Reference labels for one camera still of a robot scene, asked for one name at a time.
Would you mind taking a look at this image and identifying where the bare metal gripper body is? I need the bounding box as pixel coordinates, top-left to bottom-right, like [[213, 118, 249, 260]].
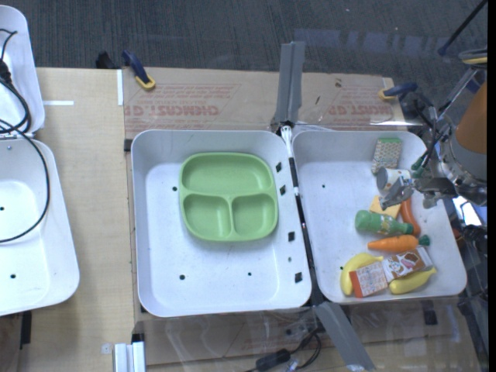
[[412, 167, 467, 210]]

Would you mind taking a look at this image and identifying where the white paper cup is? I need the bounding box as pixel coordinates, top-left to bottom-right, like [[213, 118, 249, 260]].
[[375, 166, 412, 198]]

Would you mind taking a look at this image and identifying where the orange sausage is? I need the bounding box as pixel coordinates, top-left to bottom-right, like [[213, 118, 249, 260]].
[[399, 197, 422, 237]]

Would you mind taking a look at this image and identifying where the yellow cheese wedge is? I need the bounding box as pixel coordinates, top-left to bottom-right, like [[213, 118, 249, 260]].
[[368, 195, 402, 220]]

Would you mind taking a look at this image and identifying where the patterned carton with green top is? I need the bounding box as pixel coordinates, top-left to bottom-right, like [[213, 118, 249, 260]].
[[371, 137, 403, 175]]

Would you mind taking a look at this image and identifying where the green bottle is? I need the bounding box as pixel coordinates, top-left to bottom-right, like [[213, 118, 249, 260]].
[[354, 209, 415, 237]]

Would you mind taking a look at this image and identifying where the orange carrot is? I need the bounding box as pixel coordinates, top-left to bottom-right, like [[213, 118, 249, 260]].
[[367, 234, 432, 254]]

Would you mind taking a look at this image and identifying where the brown and white carton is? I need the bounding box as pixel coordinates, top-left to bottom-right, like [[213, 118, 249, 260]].
[[381, 246, 435, 284]]

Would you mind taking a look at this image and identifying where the yellow banana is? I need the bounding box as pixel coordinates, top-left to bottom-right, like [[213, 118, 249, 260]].
[[339, 252, 385, 298], [388, 266, 439, 296]]

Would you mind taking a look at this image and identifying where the orange and white carton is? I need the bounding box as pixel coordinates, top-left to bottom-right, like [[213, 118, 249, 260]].
[[348, 261, 389, 299]]

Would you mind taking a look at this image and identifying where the green divided plate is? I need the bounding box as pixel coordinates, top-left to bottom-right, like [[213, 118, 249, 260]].
[[178, 151, 280, 243]]

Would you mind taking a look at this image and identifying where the brown cardboard board red print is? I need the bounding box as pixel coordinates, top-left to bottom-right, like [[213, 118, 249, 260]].
[[122, 66, 466, 366]]

